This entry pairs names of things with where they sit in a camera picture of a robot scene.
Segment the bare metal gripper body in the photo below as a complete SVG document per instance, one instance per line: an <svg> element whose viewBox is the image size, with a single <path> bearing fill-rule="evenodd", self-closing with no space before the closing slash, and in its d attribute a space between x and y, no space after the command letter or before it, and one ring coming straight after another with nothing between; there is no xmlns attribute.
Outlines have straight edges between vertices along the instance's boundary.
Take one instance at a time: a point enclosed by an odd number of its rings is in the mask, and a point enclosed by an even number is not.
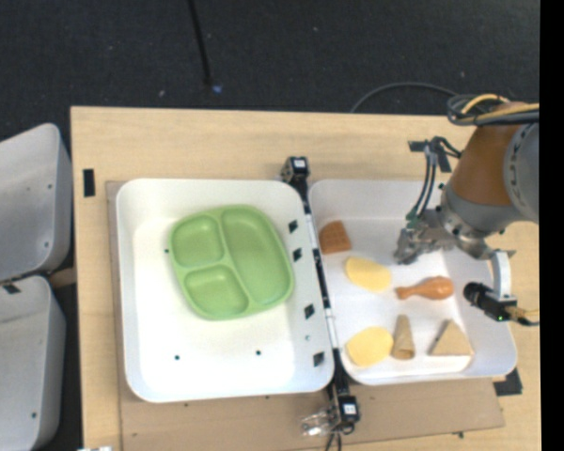
<svg viewBox="0 0 564 451"><path fill-rule="evenodd" d="M426 242L423 254L457 248L475 259L489 259L494 253L486 242L487 233L475 229L453 210L443 207L418 214L410 222L409 231L415 231Z"/></svg>

